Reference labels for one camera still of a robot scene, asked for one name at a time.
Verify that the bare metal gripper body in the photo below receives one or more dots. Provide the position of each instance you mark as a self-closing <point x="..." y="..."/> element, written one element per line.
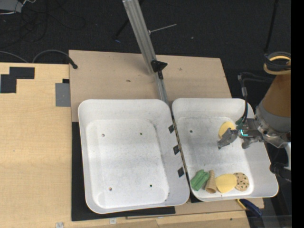
<point x="270" y="136"/>

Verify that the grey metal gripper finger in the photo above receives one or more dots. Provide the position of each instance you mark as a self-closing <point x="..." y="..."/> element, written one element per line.
<point x="228" y="138"/>
<point x="249" y="142"/>

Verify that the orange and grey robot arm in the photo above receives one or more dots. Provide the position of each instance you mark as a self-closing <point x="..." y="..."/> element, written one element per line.
<point x="278" y="96"/>

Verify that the yellow potato chip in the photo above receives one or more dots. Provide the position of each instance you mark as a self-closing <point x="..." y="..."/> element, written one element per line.
<point x="224" y="127"/>
<point x="225" y="183"/>

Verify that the white plastic tray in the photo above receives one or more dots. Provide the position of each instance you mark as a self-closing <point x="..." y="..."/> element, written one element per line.
<point x="204" y="148"/>
<point x="128" y="160"/>

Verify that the chocolate chip biscuit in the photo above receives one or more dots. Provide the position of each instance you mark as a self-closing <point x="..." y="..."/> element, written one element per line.
<point x="242" y="182"/>

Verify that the tan ice cream cone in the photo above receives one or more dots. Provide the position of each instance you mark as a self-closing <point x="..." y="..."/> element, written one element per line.
<point x="211" y="184"/>

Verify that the green toy beans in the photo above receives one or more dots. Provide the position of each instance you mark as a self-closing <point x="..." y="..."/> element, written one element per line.
<point x="199" y="180"/>

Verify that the brown cardboard board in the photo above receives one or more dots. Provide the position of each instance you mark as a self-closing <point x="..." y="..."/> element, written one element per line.
<point x="114" y="79"/>

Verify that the black cylinder on white bracket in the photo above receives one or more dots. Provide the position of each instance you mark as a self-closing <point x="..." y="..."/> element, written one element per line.
<point x="281" y="168"/>

